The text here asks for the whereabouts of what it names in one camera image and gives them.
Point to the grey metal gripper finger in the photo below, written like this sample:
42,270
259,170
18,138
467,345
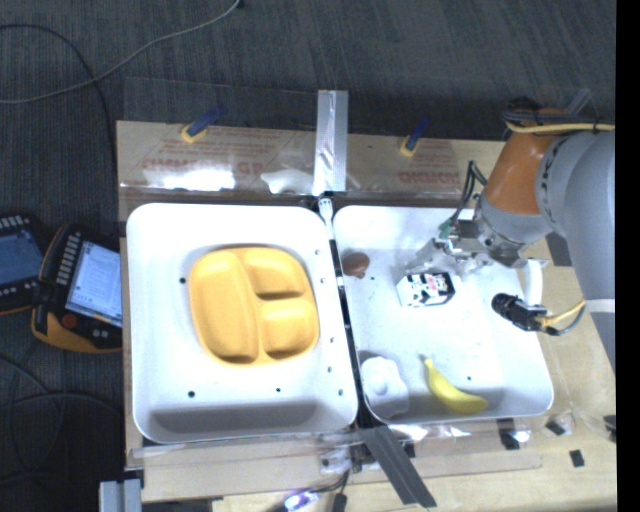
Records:
429,254
465,265

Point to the white plastic tray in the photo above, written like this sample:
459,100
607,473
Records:
475,350
160,300

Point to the brown cardboard board red print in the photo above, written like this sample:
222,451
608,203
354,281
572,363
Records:
150,150

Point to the yellow divided plate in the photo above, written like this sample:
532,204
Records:
225,305

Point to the black cylinder on white bracket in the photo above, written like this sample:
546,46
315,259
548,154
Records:
515,309

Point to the brown round toy biscuit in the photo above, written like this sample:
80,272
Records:
355,264

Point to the black and white carton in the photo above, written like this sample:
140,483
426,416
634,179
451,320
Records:
425,290

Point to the yellow banana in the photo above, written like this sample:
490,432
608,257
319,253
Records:
450,395

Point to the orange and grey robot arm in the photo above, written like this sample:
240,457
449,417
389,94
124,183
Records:
575,190

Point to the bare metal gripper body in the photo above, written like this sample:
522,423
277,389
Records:
472,239

